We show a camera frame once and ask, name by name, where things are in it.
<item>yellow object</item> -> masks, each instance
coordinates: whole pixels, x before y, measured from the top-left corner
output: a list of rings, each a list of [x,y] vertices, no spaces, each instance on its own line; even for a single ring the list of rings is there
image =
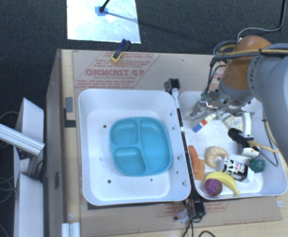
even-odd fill
[[[211,172],[205,177],[205,180],[207,179],[217,179],[221,183],[225,184],[228,188],[233,190],[233,192],[236,195],[239,194],[239,191],[237,190],[237,187],[236,187],[235,179],[224,172],[220,172],[220,171]]]
[[[215,158],[221,156],[222,158],[228,158],[228,153],[220,147],[210,147],[206,151],[205,162],[209,167],[216,168],[216,164],[214,163]]]
[[[113,54],[111,55],[111,60],[112,61],[118,61],[120,59],[122,53],[120,53],[117,58],[114,58],[114,55],[115,55],[115,52],[113,52]]]
[[[280,153],[280,151],[277,151],[277,150],[274,150],[274,149],[272,149],[272,148],[268,148],[268,147],[266,147],[266,146],[263,146],[263,145],[255,142],[255,141],[253,141],[253,140],[249,140],[249,141],[248,141],[248,144],[251,145],[251,146],[256,146],[256,147],[264,148],[264,149],[269,150],[269,151],[274,152],[274,153]]]
[[[216,55],[236,55],[236,54],[248,54],[248,53],[266,53],[266,54],[288,54],[288,50],[286,49],[251,49],[251,50],[243,50],[243,51],[238,51],[238,52],[228,52],[228,53],[219,53],[216,52]]]

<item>silver object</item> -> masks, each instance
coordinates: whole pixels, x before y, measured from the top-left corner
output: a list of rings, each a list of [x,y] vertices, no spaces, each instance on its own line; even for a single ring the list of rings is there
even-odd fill
[[[44,143],[3,124],[0,124],[0,140],[14,145],[17,148],[32,154],[33,156],[38,156],[45,146]]]

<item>white tray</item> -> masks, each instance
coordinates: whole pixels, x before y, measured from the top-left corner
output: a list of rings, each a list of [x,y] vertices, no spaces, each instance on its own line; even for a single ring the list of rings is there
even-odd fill
[[[227,127],[220,120],[212,120],[205,125],[201,130],[195,133],[192,128],[196,126],[203,118],[191,121],[189,114],[192,111],[195,103],[200,100],[201,92],[186,91],[180,95],[180,107],[183,116],[183,126],[186,131],[187,144],[193,145],[198,153],[200,159],[205,159],[206,148],[210,146],[218,146],[224,148],[229,158],[236,161],[244,161],[243,158],[237,154],[238,146],[236,142],[232,141],[227,135]],[[264,125],[262,122],[262,105],[256,99],[253,99],[250,105],[243,108],[248,112],[255,112],[251,119],[252,135],[255,141],[262,145],[269,145]],[[275,162],[273,153],[264,151],[270,160]],[[280,157],[276,154],[279,162],[278,167],[274,167],[263,156],[259,158],[266,161],[265,170],[254,175],[254,182],[240,182],[236,181],[237,188],[240,191],[238,196],[235,196],[233,191],[223,186],[223,191],[218,196],[210,196],[204,189],[204,181],[195,180],[195,185],[199,194],[209,200],[231,199],[231,198],[249,198],[249,197],[263,197],[263,196],[279,196],[284,194],[288,189],[288,180],[283,169]],[[214,168],[206,165],[205,175],[215,171]]]
[[[82,189],[94,205],[181,201],[191,185],[174,99],[164,91],[88,89],[79,96]],[[133,177],[114,166],[109,132],[117,120],[152,117],[169,135],[173,161],[159,175]]]

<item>green toy ball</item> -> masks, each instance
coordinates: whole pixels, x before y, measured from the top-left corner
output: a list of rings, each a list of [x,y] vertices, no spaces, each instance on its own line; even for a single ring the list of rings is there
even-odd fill
[[[255,173],[260,173],[264,170],[266,166],[266,162],[264,160],[261,159],[252,159],[250,160],[250,165],[249,167],[252,169],[253,172]]]

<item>toy banana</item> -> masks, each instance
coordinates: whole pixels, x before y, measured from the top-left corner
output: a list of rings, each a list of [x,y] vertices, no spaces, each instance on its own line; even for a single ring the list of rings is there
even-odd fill
[[[221,183],[225,184],[228,188],[232,189],[236,195],[239,194],[239,191],[237,190],[237,187],[236,187],[235,179],[231,177],[230,175],[224,172],[215,171],[215,172],[211,172],[210,174],[208,174],[205,180],[209,178],[217,179]]]

